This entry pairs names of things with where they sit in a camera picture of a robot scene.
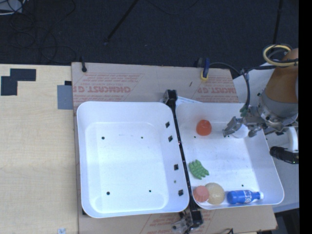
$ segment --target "blue clamp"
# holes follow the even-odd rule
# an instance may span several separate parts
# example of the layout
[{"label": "blue clamp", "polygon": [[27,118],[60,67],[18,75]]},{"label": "blue clamp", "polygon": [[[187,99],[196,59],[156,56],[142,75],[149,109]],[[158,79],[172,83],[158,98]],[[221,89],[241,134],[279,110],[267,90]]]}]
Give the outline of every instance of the blue clamp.
[{"label": "blue clamp", "polygon": [[204,69],[201,71],[201,76],[200,76],[200,78],[201,78],[203,81],[208,80],[208,70],[209,70],[209,66],[210,66],[210,60],[209,60],[209,58],[206,58],[206,60],[205,60],[205,67],[204,67]]}]

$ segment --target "cardboard sheet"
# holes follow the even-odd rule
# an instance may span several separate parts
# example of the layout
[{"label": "cardboard sheet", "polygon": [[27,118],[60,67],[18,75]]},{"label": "cardboard sheet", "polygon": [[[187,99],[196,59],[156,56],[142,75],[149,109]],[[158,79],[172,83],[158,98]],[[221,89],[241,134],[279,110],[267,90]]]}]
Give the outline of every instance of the cardboard sheet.
[{"label": "cardboard sheet", "polygon": [[[167,89],[179,97],[200,102],[237,103],[238,97],[229,70],[209,69],[208,80],[200,79],[200,68],[160,67],[108,63],[72,63],[75,120],[78,221],[81,234],[171,234],[178,213],[125,217],[91,218],[83,214],[80,196],[79,146],[76,111],[85,101],[160,101]],[[273,230],[277,222],[271,206],[201,210],[204,223],[192,233],[223,234]]]}]

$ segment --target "yellow cable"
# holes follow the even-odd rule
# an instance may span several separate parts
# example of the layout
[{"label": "yellow cable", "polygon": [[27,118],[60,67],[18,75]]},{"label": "yellow cable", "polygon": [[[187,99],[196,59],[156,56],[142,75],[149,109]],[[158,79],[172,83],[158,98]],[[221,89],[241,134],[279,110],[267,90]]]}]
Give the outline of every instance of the yellow cable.
[{"label": "yellow cable", "polygon": [[279,44],[273,44],[273,45],[270,45],[268,47],[266,47],[264,50],[263,50],[263,58],[265,61],[267,61],[267,63],[269,64],[272,64],[272,65],[275,65],[275,66],[279,66],[279,67],[288,67],[288,66],[293,66],[293,65],[298,65],[298,61],[292,61],[292,62],[276,62],[276,61],[273,61],[271,59],[269,59],[267,57],[267,52],[273,48],[283,48],[283,49],[286,49],[287,51],[290,51],[291,48],[286,46],[286,45],[279,45]]}]

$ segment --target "toy banana bunch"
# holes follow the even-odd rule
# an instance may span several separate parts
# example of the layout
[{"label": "toy banana bunch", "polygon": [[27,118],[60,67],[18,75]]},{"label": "toy banana bunch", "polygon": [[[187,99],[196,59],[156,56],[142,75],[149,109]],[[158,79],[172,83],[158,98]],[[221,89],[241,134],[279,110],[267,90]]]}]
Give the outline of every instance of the toy banana bunch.
[{"label": "toy banana bunch", "polygon": [[198,179],[202,179],[206,175],[209,175],[207,169],[205,169],[199,160],[195,160],[189,163],[191,173]]}]

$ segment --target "bottle label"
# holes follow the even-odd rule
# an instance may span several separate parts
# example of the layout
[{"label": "bottle label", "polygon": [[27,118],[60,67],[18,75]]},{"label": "bottle label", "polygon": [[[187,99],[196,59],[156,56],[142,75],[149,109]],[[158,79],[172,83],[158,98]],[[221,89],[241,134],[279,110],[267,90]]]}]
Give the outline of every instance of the bottle label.
[{"label": "bottle label", "polygon": [[251,191],[244,191],[245,194],[245,202],[244,203],[250,203],[252,201],[252,192]]}]

